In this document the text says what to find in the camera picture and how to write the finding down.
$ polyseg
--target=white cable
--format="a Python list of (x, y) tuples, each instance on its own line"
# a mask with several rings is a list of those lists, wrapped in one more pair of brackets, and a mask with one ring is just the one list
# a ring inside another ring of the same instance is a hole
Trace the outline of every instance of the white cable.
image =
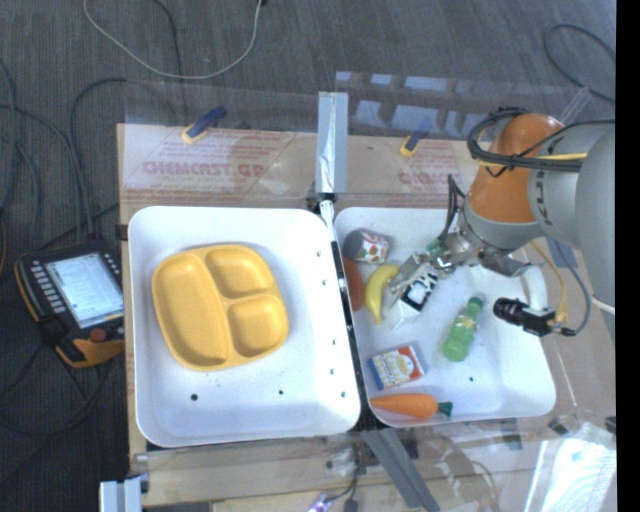
[(160, 71), (159, 69), (154, 68), (153, 66), (150, 66), (149, 64), (147, 64), (146, 62), (144, 62), (142, 59), (140, 59), (136, 54), (134, 54), (131, 50), (129, 50), (125, 45), (123, 45), (120, 41), (118, 41), (115, 37), (113, 37), (111, 34), (109, 34), (106, 30), (104, 30), (100, 25), (98, 25), (98, 23), (91, 17), (91, 15), (89, 14), (89, 11), (87, 9), (87, 0), (84, 0), (83, 2), (83, 8), (84, 8), (84, 13), (87, 16), (87, 19), (89, 20), (89, 22), (98, 30), (98, 32), (100, 32), (103, 36), (105, 36), (107, 39), (111, 40), (111, 42), (113, 42), (116, 46), (118, 46), (119, 48), (121, 48), (122, 50), (124, 50), (132, 59), (134, 59), (136, 62), (138, 62), (139, 64), (142, 64), (145, 68), (153, 71), (154, 73), (157, 73), (159, 75), (162, 75), (164, 77), (167, 78), (180, 78), (182, 80), (205, 80), (207, 78), (213, 78), (215, 76), (221, 75), (222, 73), (225, 73), (226, 71), (229, 71), (231, 68), (233, 68), (234, 66), (240, 64), (240, 62), (247, 56), (249, 55), (249, 52), (251, 51), (251, 49), (253, 48), (253, 43), (256, 40), (256, 34), (258, 32), (258, 17), (260, 15), (260, 4), (262, 2), (260, 0), (256, 1), (256, 13), (254, 15), (253, 18), (253, 34), (251, 35), (251, 41), (249, 42), (249, 46), (247, 47), (247, 49), (244, 51), (244, 53), (242, 55), (240, 55), (240, 57), (238, 57), (236, 60), (234, 60), (231, 64), (229, 64), (228, 66), (225, 66), (224, 68), (220, 69), (219, 71), (216, 71), (215, 73), (211, 73), (208, 75), (195, 75), (195, 76), (190, 76), (190, 75), (174, 75), (172, 73), (165, 73), (164, 71)]
[(591, 302), (594, 303), (594, 305), (598, 308), (600, 308), (602, 311), (606, 311), (607, 313), (611, 313), (613, 316), (616, 316), (616, 307), (615, 306), (611, 306), (605, 302), (602, 302), (598, 299), (596, 299), (595, 295), (591, 296)]

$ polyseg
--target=carrot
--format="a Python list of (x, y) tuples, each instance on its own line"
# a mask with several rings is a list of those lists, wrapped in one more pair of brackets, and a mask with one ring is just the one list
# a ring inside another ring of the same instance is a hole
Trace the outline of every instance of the carrot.
[(373, 407), (424, 420), (438, 411), (438, 402), (426, 393), (384, 395), (369, 399)]
[(351, 307), (354, 311), (358, 311), (364, 302), (364, 283), (362, 282), (358, 264), (350, 258), (343, 257), (342, 266), (344, 267), (344, 273), (347, 278)]

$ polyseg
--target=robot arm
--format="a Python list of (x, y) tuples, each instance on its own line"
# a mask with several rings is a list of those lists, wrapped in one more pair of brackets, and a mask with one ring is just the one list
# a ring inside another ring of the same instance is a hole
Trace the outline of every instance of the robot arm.
[[(564, 128), (540, 114), (509, 110), (499, 115), (514, 118), (488, 152), (476, 151), (479, 146), (470, 142), (472, 156), (482, 165), (457, 209), (457, 226), (427, 248), (431, 264), (446, 273), (460, 265), (482, 265), (517, 276), (527, 264), (510, 256), (515, 250), (541, 236), (564, 242), (582, 251), (594, 302), (608, 306), (603, 312), (615, 341), (614, 123)], [(527, 311), (526, 304), (516, 302), (498, 301), (494, 312), (517, 319)]]

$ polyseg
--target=white tray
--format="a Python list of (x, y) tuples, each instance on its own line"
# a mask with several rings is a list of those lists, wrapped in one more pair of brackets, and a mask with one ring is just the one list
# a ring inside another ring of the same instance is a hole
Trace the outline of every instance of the white tray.
[[(400, 264), (411, 253), (424, 251), (440, 234), (445, 218), (444, 210), (347, 208), (337, 216), (335, 228), (340, 243), (359, 228), (385, 235), (390, 240), (388, 261)], [(358, 266), (366, 283), (374, 267), (364, 263)], [(450, 362), (440, 353), (440, 345), (455, 315), (477, 292), (485, 296), (486, 302), (470, 353), (462, 362)], [(402, 323), (393, 329), (388, 318), (375, 325), (364, 306), (354, 313), (354, 332), (369, 398), (383, 392), (378, 390), (367, 360), (389, 348), (413, 344), (426, 375), (385, 393), (425, 392), (438, 402), (453, 403), (451, 418), (438, 414), (418, 421), (374, 411), (381, 421), (409, 427), (533, 417), (553, 408), (556, 389), (540, 340), (492, 314), (498, 297), (525, 300), (520, 279), (509, 279), (479, 266), (460, 267), (451, 277), (438, 282), (413, 323)]]
[[(166, 257), (240, 243), (269, 264), (289, 315), (284, 345), (263, 359), (213, 372), (178, 363), (164, 342), (151, 275)], [(295, 209), (154, 206), (129, 224), (136, 418), (163, 447), (349, 430), (360, 414), (327, 229)]]

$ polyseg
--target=screen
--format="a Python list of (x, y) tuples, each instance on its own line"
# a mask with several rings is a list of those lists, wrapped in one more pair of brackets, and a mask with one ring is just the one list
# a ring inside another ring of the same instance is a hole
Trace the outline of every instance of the screen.
[(97, 252), (46, 267), (81, 328), (124, 315), (122, 290)]

